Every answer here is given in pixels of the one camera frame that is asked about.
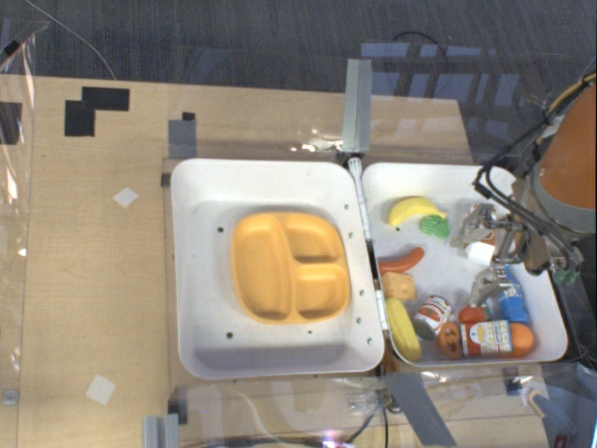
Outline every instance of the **yellow corn cob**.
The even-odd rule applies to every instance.
[[[385,308],[388,313],[392,340],[400,355],[410,361],[421,358],[421,345],[402,301],[393,298],[387,299]]]

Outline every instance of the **dark floor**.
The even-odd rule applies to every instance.
[[[31,1],[89,40],[125,80],[343,91],[346,59],[368,56],[363,45],[376,43],[378,91],[458,99],[479,160],[536,121],[545,102],[595,63],[597,0]],[[6,29],[15,20],[47,18],[22,0],[0,0],[0,19]],[[405,31],[428,36],[398,42],[430,44],[431,37],[447,49],[434,61],[443,67],[425,69],[422,53],[388,57],[381,43]],[[109,77],[99,58],[55,23],[36,40],[36,72]],[[398,83],[400,74],[409,76]],[[435,86],[425,79],[415,94],[415,82],[434,74]],[[443,86],[441,74],[449,74]],[[473,90],[466,87],[470,95],[461,99],[469,74],[476,75]],[[498,95],[513,75],[505,110]],[[488,80],[490,105],[474,92]],[[583,249],[594,311],[595,238]]]

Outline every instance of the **white plastic tray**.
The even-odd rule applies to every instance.
[[[179,352],[190,373],[234,379],[367,371],[380,362],[382,329],[347,171],[325,162],[189,160],[173,172],[172,198]],[[249,214],[275,210],[315,214],[339,230],[351,279],[351,301],[341,315],[269,325],[237,302],[232,231]]]
[[[477,273],[485,266],[471,262],[462,249],[450,246],[450,241],[424,235],[419,230],[419,217],[407,219],[400,231],[387,223],[394,203],[409,196],[424,196],[448,213],[453,231],[460,227],[465,211],[472,203],[486,203],[471,185],[478,167],[435,164],[377,163],[369,166],[363,174],[363,186],[368,201],[368,216],[373,244],[378,259],[404,255],[416,245],[425,251],[423,260],[408,271],[417,288],[417,301],[405,305],[411,315],[421,306],[427,296],[438,294],[445,297],[454,309],[452,319],[464,308]],[[513,176],[496,169],[493,182],[509,193]],[[433,342],[423,342],[423,357],[412,365],[426,368],[478,364],[515,364],[523,362],[553,361],[563,356],[568,338],[560,308],[549,277],[528,274],[522,265],[514,266],[513,273],[521,284],[523,297],[535,335],[535,349],[524,358],[468,357],[449,360],[441,354]],[[490,307],[495,313],[497,308]]]

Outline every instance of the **wooden table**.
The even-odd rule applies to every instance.
[[[16,84],[0,86],[0,101]],[[65,137],[65,101],[80,100],[84,86],[129,89],[129,111],[97,111],[95,137]],[[342,111],[343,95],[333,93],[35,78],[20,448],[141,447],[144,417],[166,412],[170,368],[160,177],[168,158],[168,121],[195,113],[200,156],[249,151],[253,157],[295,159],[322,156],[310,149],[338,142]],[[371,119],[372,154],[379,158],[471,162],[454,102],[374,97]],[[25,126],[33,124],[25,120]],[[31,144],[29,138],[25,143]],[[113,200],[125,188],[138,194],[128,207]],[[6,333],[2,328],[2,337]],[[98,374],[116,385],[105,405],[86,396]],[[290,386],[298,393],[296,384]],[[197,387],[195,393],[209,403],[213,386],[197,381]],[[277,429],[283,425],[271,395],[251,397],[263,423]],[[316,408],[320,395],[303,397],[305,412]],[[495,409],[497,400],[502,408],[490,415],[486,405]],[[496,443],[488,438],[483,444],[479,432],[495,432],[502,446],[535,446],[545,439],[538,418],[528,411],[512,417],[512,399],[499,390],[495,398],[468,402],[465,408],[443,402],[446,414],[460,414],[449,426],[461,445]],[[477,416],[481,405],[485,417]],[[0,424],[14,426],[15,411],[0,408],[7,414]],[[234,413],[220,413],[223,426],[234,423],[225,420]],[[471,418],[477,419],[474,425]],[[403,415],[392,423],[391,446],[397,440],[418,446]],[[379,424],[362,436],[362,446],[382,443]],[[10,429],[0,431],[1,446],[11,446],[11,440]]]

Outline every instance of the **blue can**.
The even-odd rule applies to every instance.
[[[509,267],[505,268],[506,277],[512,283],[512,287],[504,290],[497,296],[497,301],[502,309],[502,315],[510,323],[527,324],[529,323],[529,316],[524,309],[524,301],[522,299],[521,286],[512,276]]]

